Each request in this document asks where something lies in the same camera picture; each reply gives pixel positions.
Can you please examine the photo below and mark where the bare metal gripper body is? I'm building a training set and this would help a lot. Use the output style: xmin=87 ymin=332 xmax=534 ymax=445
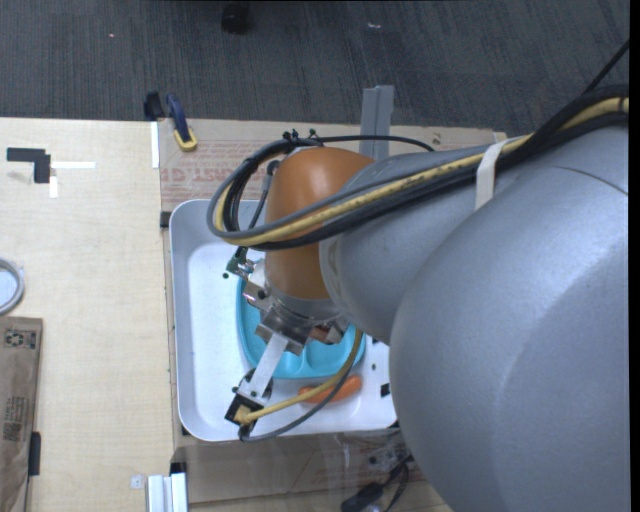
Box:
xmin=242 ymin=259 xmax=352 ymax=358

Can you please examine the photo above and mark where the blue divided plate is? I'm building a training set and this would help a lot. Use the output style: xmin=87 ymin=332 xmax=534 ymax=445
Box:
xmin=235 ymin=273 xmax=368 ymax=381

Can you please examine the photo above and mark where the white plastic tray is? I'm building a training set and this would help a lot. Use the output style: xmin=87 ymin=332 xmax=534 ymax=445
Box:
xmin=168 ymin=198 xmax=400 ymax=443

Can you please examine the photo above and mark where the orange carrot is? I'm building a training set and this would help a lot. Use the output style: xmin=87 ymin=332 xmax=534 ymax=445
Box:
xmin=298 ymin=374 xmax=363 ymax=405

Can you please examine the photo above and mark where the brown paper packet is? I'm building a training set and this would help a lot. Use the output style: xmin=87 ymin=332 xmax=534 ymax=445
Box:
xmin=0 ymin=315 xmax=44 ymax=512

